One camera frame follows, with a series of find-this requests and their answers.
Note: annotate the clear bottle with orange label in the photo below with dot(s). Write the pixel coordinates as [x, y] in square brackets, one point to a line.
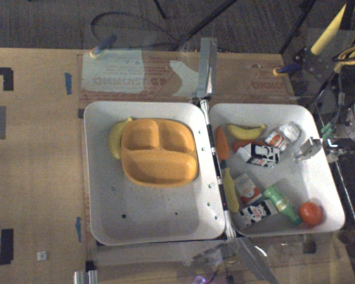
[279, 139]

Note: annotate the black and white milk carton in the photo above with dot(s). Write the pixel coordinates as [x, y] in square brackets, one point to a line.
[264, 155]
[256, 213]

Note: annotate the thin black and white rod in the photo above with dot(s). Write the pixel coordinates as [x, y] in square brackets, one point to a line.
[213, 155]

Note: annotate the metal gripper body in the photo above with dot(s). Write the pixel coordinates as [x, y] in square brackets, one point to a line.
[343, 146]

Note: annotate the small white square block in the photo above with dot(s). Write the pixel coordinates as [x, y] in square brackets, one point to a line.
[42, 256]

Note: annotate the orange carrot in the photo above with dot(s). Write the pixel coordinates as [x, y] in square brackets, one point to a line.
[222, 143]

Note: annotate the orange round fruit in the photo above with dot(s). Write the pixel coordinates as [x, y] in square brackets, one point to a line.
[311, 214]

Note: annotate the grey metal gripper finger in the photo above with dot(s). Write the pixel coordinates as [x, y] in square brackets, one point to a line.
[302, 156]
[311, 145]

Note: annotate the brown cardboard board red print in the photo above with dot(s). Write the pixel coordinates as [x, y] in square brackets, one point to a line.
[239, 78]

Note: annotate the yellow banana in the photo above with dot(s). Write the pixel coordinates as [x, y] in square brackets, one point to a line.
[245, 132]
[114, 140]

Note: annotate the orange divided plate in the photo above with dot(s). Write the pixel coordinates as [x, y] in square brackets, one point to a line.
[158, 164]

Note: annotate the long yellow toy vegetable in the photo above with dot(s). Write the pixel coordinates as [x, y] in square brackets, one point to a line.
[231, 192]

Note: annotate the green plastic bottle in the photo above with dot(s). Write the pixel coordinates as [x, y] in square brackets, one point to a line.
[279, 201]

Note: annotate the orange and white carton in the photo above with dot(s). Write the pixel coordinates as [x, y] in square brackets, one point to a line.
[248, 189]

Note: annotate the white plastic tray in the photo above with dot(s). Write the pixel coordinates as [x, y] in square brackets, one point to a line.
[154, 214]
[301, 182]

